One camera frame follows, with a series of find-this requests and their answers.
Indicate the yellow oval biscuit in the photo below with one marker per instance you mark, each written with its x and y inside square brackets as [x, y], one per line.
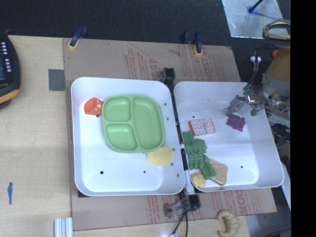
[160, 156]

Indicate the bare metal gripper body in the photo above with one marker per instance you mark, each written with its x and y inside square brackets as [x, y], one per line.
[271, 101]

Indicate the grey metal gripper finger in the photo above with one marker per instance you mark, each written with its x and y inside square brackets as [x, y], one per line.
[258, 110]
[234, 105]

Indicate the tan croissant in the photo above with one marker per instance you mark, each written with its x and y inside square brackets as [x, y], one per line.
[230, 222]

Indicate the green bumpy peas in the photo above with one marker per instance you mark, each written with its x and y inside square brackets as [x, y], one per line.
[197, 152]

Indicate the purple grapes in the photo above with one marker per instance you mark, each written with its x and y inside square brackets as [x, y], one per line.
[236, 122]

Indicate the tan flat biscuit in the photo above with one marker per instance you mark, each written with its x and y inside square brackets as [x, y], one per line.
[220, 173]

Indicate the orange packet with yellow star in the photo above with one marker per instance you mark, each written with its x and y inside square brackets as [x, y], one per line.
[91, 107]

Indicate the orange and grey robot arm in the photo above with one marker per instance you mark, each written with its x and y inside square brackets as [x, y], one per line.
[280, 65]

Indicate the thin black and white rod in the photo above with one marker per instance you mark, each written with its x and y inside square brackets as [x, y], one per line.
[176, 117]

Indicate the brown cardboard board red print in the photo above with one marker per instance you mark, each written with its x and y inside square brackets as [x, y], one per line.
[103, 58]

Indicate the white plastic tray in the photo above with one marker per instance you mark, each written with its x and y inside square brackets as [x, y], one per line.
[118, 176]
[247, 154]

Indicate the green bean bundle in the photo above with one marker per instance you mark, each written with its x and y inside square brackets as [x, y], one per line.
[209, 169]

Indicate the yellow toy food lump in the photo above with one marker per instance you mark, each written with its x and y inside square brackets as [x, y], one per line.
[198, 180]

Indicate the black cylinder on white bracket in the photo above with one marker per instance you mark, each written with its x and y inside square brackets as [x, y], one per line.
[280, 130]

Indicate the orange and white carton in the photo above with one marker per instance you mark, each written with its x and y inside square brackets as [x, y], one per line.
[203, 126]

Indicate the green divided plate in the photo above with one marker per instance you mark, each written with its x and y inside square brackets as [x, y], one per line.
[145, 122]

